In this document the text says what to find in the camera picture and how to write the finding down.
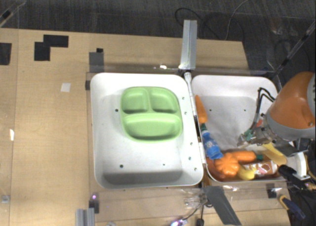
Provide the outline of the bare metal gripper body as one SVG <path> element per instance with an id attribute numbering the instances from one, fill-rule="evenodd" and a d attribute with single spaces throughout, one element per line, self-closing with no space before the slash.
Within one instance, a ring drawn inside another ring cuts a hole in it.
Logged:
<path id="1" fill-rule="evenodd" d="M 275 133 L 265 127 L 257 127 L 248 129 L 242 133 L 237 139 L 237 147 L 246 147 L 252 144 L 267 144 L 275 138 Z"/>

